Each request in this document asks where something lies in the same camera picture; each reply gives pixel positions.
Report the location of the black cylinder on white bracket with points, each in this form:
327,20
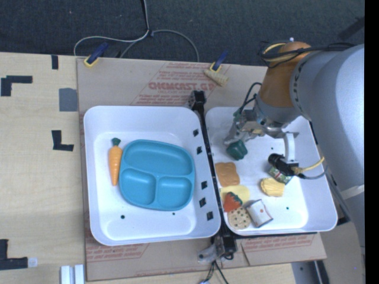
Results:
289,146

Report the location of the pale yellow round slice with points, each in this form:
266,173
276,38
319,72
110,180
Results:
242,191

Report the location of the yellow ridged crisp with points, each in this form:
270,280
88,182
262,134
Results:
272,187

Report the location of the green bell pepper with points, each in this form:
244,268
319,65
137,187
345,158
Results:
237,150

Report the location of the tan chocolate chip biscuit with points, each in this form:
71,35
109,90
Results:
238,217

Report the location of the orange bread slice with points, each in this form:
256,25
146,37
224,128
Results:
227,174

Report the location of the black block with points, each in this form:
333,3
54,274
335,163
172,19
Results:
228,244
198,98

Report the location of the red strawberry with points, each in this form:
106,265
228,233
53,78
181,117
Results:
231,202

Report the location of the thin black rod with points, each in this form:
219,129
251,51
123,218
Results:
209,155

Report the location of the white carton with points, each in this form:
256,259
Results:
259,214

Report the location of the orange carrot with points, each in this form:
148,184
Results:
115,161

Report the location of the white plastic tray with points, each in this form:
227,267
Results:
142,226
308,194

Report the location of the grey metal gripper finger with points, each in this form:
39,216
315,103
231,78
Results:
231,135

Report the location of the brown cardboard board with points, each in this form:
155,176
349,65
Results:
124,84

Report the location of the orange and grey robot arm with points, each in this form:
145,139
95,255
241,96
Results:
328,105

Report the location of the blue divided plate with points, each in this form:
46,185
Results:
157,173

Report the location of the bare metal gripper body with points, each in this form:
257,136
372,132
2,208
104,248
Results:
258,125

